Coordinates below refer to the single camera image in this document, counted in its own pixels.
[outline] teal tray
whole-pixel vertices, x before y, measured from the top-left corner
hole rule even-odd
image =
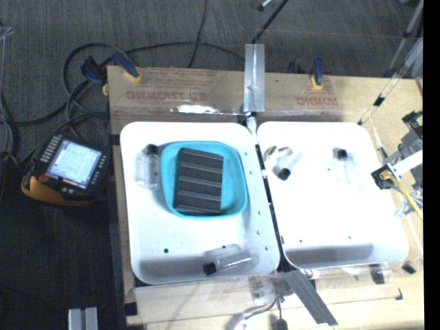
[[[183,148],[221,155],[223,157],[223,178],[221,188],[220,214],[210,217],[195,217],[183,214],[173,206],[177,181],[179,152]],[[162,190],[166,205],[179,217],[189,219],[218,219],[242,213],[248,205],[248,188],[239,154],[231,146],[221,142],[183,141],[167,144],[160,154]]]

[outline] gray carpet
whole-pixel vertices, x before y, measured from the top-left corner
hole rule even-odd
[[[245,44],[281,2],[275,0],[259,12],[263,1],[206,0],[201,42],[236,55],[201,44],[192,67],[243,70]],[[266,71],[286,72],[298,56],[308,70],[313,58],[321,57],[328,75],[382,77],[417,3],[289,0],[257,41],[265,45]],[[41,118],[64,104],[62,70],[77,47],[104,43],[132,50],[193,42],[203,8],[204,0],[0,0],[0,21],[14,32],[6,43],[3,76],[10,119]],[[187,67],[193,48],[184,43],[130,56],[142,67]],[[73,89],[84,80],[80,64],[88,55],[100,63],[111,53],[110,47],[77,53],[69,60],[67,86]],[[97,111],[107,105],[96,87],[79,99]],[[64,121],[61,113],[37,125],[13,126],[14,154],[25,159]],[[87,121],[78,131],[105,142],[102,120]],[[8,169],[0,203],[0,328],[66,329],[69,308],[98,307],[100,329],[119,329],[120,277],[113,272],[110,239],[117,226],[107,203],[79,210],[48,207],[19,192],[20,178],[21,173]]]

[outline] black bottle cap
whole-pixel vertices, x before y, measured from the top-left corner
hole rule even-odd
[[[338,160],[347,160],[349,158],[349,154],[345,149],[340,149],[336,155],[338,156]]]
[[[158,147],[155,146],[154,144],[149,144],[148,146],[146,146],[147,155],[154,155],[157,154],[157,152],[158,152]]]
[[[214,263],[205,263],[203,264],[203,271],[206,275],[211,275],[217,272],[217,268]]]
[[[290,170],[288,168],[282,168],[278,173],[278,178],[282,179],[283,181],[288,179],[289,176],[290,176]]]

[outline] black pole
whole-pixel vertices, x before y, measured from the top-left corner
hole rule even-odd
[[[276,16],[278,15],[278,13],[283,9],[284,5],[288,2],[289,0],[282,0],[281,3],[278,5],[278,7],[275,9],[275,11],[270,15],[270,17],[267,19],[267,21],[265,22],[265,24],[263,25],[263,27],[258,31],[257,35],[255,36],[254,39],[252,39],[252,41],[250,42],[251,44],[255,44],[260,37],[263,35],[263,33],[266,31],[267,27],[269,27],[270,23],[272,23],[272,21],[276,18]]]

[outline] white tray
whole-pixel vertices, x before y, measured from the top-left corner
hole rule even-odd
[[[267,178],[285,256],[299,268],[319,269],[403,260],[408,242],[389,190],[371,173],[381,165],[368,133],[354,123],[265,122],[261,150],[290,147],[302,157],[285,181],[276,161]],[[345,149],[347,162],[334,157]],[[347,177],[342,165],[352,165]]]
[[[162,187],[151,192],[136,184],[135,157],[147,144],[193,140],[223,142],[237,151],[249,193],[244,212],[204,220],[178,217],[166,207]],[[131,266],[141,281],[158,285],[266,275],[275,270],[280,254],[252,136],[245,127],[234,123],[132,122],[123,128],[120,142]],[[253,263],[207,276],[203,270],[206,255],[222,250],[249,250]]]

